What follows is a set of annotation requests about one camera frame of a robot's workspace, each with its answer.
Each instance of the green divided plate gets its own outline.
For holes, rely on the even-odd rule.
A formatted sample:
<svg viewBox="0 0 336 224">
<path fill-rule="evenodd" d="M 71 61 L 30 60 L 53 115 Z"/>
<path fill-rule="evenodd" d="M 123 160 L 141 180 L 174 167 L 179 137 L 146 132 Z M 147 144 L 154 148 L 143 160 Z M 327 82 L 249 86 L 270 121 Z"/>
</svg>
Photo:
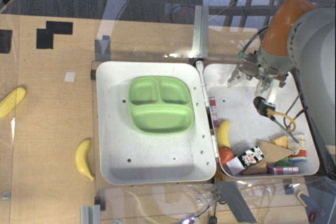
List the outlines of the green divided plate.
<svg viewBox="0 0 336 224">
<path fill-rule="evenodd" d="M 128 89 L 133 127 L 143 134 L 179 134 L 194 124 L 194 109 L 186 84 L 173 77 L 138 77 Z"/>
</svg>

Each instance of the toy banana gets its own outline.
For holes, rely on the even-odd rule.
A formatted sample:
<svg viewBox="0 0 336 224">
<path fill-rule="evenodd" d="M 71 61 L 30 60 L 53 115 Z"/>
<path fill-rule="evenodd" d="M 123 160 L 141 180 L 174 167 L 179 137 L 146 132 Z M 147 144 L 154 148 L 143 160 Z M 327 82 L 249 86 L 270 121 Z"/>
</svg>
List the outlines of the toy banana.
<svg viewBox="0 0 336 224">
<path fill-rule="evenodd" d="M 6 116 L 10 111 L 22 101 L 26 95 L 26 90 L 22 87 L 14 89 L 4 100 L 0 102 L 0 118 Z"/>
<path fill-rule="evenodd" d="M 80 172 L 82 175 L 87 176 L 91 181 L 94 181 L 94 176 L 92 176 L 88 161 L 87 161 L 87 156 L 89 152 L 89 148 L 91 145 L 91 140 L 86 139 L 80 145 L 78 146 L 76 150 L 76 167 L 78 172 Z"/>
<path fill-rule="evenodd" d="M 217 130 L 217 141 L 218 141 L 218 147 L 231 147 L 229 138 L 228 138 L 228 130 L 230 127 L 230 121 L 224 121 L 222 122 Z"/>
</svg>

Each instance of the wooden table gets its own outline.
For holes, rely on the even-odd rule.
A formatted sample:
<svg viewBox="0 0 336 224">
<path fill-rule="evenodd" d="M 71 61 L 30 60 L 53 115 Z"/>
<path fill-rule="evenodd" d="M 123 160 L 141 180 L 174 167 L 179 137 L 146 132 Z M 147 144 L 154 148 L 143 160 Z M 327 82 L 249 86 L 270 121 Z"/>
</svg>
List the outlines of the wooden table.
<svg viewBox="0 0 336 224">
<path fill-rule="evenodd" d="M 47 20 L 73 22 L 73 34 L 54 35 L 53 49 L 36 49 L 36 29 L 46 28 Z M 19 40 L 19 46 L 12 47 L 15 52 L 12 49 L 10 54 L 0 54 L 2 83 L 11 81 L 7 88 L 17 84 L 27 89 L 16 111 L 0 121 L 2 130 L 9 133 L 9 122 L 15 117 L 14 149 L 13 138 L 7 135 L 0 139 L 0 171 L 5 171 L 0 174 L 0 191 L 12 192 L 10 200 L 0 200 L 0 223 L 75 224 L 80 222 L 80 207 L 93 205 L 97 186 L 77 172 L 75 151 L 94 134 L 90 73 L 95 39 L 101 38 L 97 37 L 100 24 L 100 20 L 91 19 L 0 15 L 0 29 L 12 30 L 15 44 Z M 128 56 L 136 60 L 144 56 L 145 60 L 163 61 L 167 53 L 188 52 L 192 37 L 191 25 L 118 22 L 111 37 L 112 58 Z M 250 37 L 251 32 L 210 29 L 210 58 L 233 60 L 240 49 L 239 41 Z M 73 82 L 65 81 L 67 72 L 75 73 Z M 188 195 L 185 184 L 127 189 L 107 185 L 94 169 L 95 159 L 99 158 L 94 152 L 91 147 L 90 166 L 101 186 L 120 194 L 113 202 L 126 208 L 124 216 L 118 217 L 123 223 L 178 223 L 193 210 L 201 210 L 196 201 L 186 204 L 186 208 L 181 206 L 181 197 Z M 303 178 L 295 180 L 305 190 Z M 245 192 L 260 223 L 308 223 L 305 209 L 293 195 L 271 195 L 271 203 L 260 200 L 260 194 L 248 199 L 249 195 Z M 165 216 L 169 206 L 174 213 Z M 227 205 L 217 210 L 218 223 L 236 223 Z M 113 214 L 117 215 L 103 213 L 106 219 L 102 223 L 112 223 Z M 205 214 L 201 223 L 206 223 L 208 216 Z"/>
</svg>

